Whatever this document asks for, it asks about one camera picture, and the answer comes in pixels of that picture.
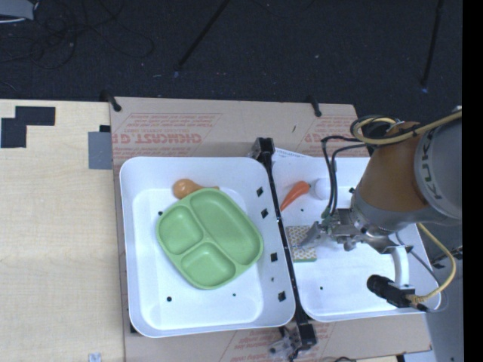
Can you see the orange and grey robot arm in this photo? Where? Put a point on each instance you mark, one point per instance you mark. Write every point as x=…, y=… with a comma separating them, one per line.
x=396, y=179

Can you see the brown cardboard board red print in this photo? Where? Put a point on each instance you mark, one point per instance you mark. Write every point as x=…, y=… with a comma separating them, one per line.
x=170, y=126

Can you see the white paper sheet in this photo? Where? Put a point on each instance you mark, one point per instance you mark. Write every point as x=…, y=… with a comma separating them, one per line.
x=290, y=154

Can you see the black cylinder on white bracket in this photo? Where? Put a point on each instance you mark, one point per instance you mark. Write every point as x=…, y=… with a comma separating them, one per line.
x=388, y=289

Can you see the white plastic tray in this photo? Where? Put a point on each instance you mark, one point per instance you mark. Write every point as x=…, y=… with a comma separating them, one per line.
x=339, y=296
x=151, y=296

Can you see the patterned flat packet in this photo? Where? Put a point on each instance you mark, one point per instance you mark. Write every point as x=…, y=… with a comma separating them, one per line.
x=302, y=253

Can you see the orange carrot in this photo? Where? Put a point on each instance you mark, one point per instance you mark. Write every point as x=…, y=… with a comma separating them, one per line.
x=293, y=196

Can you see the green divided plate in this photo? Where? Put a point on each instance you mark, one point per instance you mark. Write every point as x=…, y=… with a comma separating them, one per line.
x=211, y=236

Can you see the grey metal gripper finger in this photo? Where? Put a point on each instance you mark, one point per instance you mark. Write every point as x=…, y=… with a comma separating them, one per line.
x=314, y=234
x=350, y=244

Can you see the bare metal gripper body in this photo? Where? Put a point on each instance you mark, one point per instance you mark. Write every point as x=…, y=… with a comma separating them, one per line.
x=349, y=228

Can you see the orange rounded toy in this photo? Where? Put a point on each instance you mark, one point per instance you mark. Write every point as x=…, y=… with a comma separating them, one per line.
x=183, y=188

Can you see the thin black rod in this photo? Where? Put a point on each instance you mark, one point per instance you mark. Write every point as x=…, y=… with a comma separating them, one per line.
x=270, y=175

